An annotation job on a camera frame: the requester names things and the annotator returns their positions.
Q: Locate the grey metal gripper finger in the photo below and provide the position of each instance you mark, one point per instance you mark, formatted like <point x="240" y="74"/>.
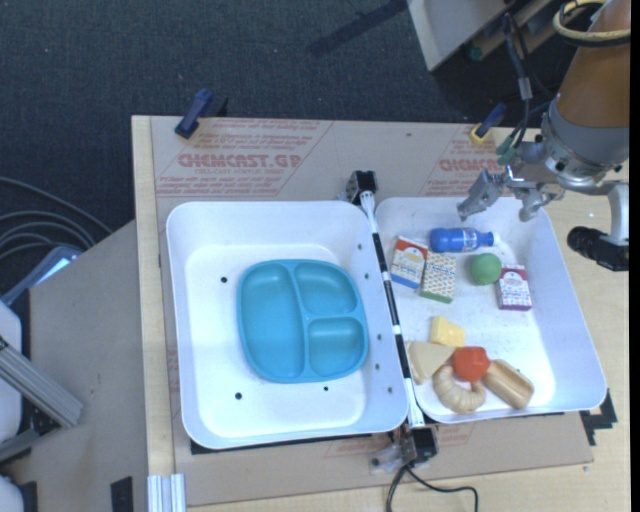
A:
<point x="532" y="204"/>
<point x="482" y="195"/>

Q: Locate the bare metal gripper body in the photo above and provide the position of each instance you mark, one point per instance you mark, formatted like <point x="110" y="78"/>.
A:
<point x="570" y="177"/>

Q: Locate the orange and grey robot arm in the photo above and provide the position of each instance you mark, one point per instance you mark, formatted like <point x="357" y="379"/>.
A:
<point x="595" y="75"/>

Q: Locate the blue bottle with white cap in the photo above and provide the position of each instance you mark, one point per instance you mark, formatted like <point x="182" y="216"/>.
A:
<point x="452" y="240"/>

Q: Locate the green ball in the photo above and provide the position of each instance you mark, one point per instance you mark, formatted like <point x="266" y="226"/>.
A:
<point x="485" y="269"/>

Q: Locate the maroon and white carton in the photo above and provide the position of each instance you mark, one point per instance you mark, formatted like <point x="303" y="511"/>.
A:
<point x="514" y="288"/>

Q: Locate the green and yellow carton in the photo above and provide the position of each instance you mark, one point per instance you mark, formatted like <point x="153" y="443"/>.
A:
<point x="438" y="277"/>

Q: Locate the orange and white carton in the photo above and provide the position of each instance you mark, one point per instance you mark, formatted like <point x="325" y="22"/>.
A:
<point x="409" y="262"/>

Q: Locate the white plastic tray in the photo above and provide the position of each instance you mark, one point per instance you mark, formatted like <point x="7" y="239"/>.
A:
<point x="550" y="340"/>
<point x="210" y="310"/>

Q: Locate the yellow cheese wedge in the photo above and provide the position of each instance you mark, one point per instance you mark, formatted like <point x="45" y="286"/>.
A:
<point x="446" y="331"/>

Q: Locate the thin black and white rod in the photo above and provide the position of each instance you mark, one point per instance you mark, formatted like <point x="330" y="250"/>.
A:
<point x="391" y="305"/>

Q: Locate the orange-red faceted block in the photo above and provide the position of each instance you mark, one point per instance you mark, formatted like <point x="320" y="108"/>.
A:
<point x="470" y="363"/>

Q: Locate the pale beige sandwich slice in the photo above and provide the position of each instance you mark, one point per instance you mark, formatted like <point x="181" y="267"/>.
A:
<point x="425" y="357"/>

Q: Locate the tan hot dog bun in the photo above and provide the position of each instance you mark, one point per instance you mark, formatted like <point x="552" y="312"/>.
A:
<point x="510" y="385"/>

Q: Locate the brown cardboard board red print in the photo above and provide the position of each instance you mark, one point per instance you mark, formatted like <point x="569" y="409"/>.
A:
<point x="300" y="150"/>

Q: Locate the beige croissant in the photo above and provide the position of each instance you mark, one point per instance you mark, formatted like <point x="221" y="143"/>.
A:
<point x="457" y="397"/>

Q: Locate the blue divided plate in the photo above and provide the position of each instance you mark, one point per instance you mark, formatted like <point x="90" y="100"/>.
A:
<point x="272" y="325"/>

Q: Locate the black cylinder on white bracket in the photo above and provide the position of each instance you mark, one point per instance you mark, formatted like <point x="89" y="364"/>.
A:
<point x="600" y="247"/>

